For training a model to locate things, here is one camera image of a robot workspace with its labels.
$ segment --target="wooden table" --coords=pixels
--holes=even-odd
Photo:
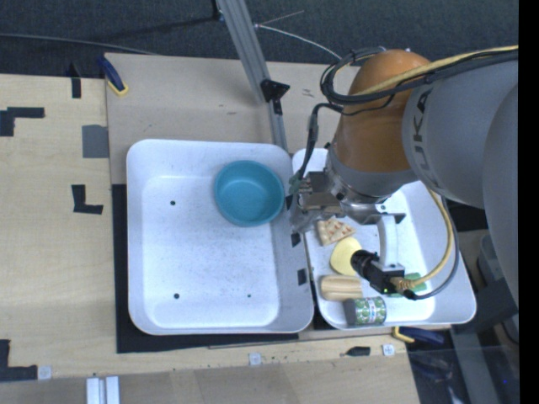
[[[74,98],[68,77],[0,75],[0,110],[45,109],[45,118],[16,118],[13,136],[0,136],[0,339],[11,341],[9,366],[52,373],[46,382],[0,384],[0,401],[85,402],[86,378],[119,375],[125,402],[419,402],[405,345],[387,328],[376,335],[308,328],[294,342],[116,353],[111,184],[125,183],[126,149],[145,137],[271,139],[265,105],[251,99],[239,61],[108,58],[130,87],[124,98],[100,79],[82,79],[82,97]],[[324,67],[269,69],[292,86],[282,104],[295,152],[322,101]],[[344,72],[342,83],[354,75]],[[321,112],[321,119],[323,145],[338,116]],[[220,129],[223,120],[229,130]],[[83,156],[90,125],[108,127],[109,158]],[[104,206],[102,214],[73,212],[77,184],[85,185],[87,204]],[[382,354],[388,343],[393,356]],[[371,356],[344,356],[354,346],[371,347]],[[249,366],[250,354],[262,364]]]

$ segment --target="green object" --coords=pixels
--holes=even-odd
[[[382,324],[387,317],[387,308],[380,296],[358,298],[344,302],[344,314],[351,326]]]
[[[404,275],[404,278],[405,279],[420,279],[421,274],[420,273],[410,273],[410,274]],[[418,284],[417,286],[414,286],[410,290],[412,290],[413,292],[420,292],[422,290],[427,290],[427,284],[425,284],[425,283]],[[402,298],[403,297],[400,293],[392,293],[392,294],[390,294],[388,296],[391,296],[392,298]]]

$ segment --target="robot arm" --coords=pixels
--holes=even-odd
[[[337,94],[335,73],[362,59],[348,95]],[[303,175],[302,167],[291,181],[292,226],[306,231],[331,215],[385,226],[383,202],[419,179],[444,198],[485,209],[516,295],[518,48],[434,63],[404,50],[367,50],[332,66],[321,87],[341,117],[324,170]],[[313,112],[310,133],[316,128]]]

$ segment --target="black mat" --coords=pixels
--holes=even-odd
[[[154,336],[138,329],[131,321],[127,306],[127,187],[124,184],[115,184],[112,186],[112,205],[115,249],[117,353],[160,352],[181,348],[298,339],[297,334]]]

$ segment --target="empty white tray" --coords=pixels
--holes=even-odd
[[[292,160],[297,170],[305,155],[305,150],[296,153]],[[307,172],[324,168],[327,151],[315,149],[307,166]],[[406,217],[397,225],[399,262],[406,274],[417,272],[427,274],[441,260],[446,249],[446,227],[435,202],[421,182],[402,186],[384,203],[388,213],[405,213]],[[365,250],[380,252],[380,238],[376,225],[360,226],[348,217],[340,219],[356,229],[354,237]],[[355,329],[347,324],[341,302],[325,300],[320,291],[320,279],[324,275],[336,274],[329,265],[334,244],[322,246],[315,231],[305,234],[307,252],[312,267],[312,276],[317,291],[318,307],[324,319],[338,329]],[[447,277],[453,264],[454,254],[445,268],[427,282],[428,289],[437,286]],[[446,325],[469,322],[476,311],[476,299],[472,284],[459,253],[456,276],[439,294],[425,300],[407,300],[403,297],[382,296],[387,307],[387,319],[383,325],[365,325],[361,329],[397,326]],[[380,294],[361,279],[363,296]]]
[[[284,207],[238,227],[213,198],[236,160],[270,167],[287,191],[291,159],[275,145],[144,140],[127,155],[129,312],[153,335],[299,332],[312,320],[304,246]]]

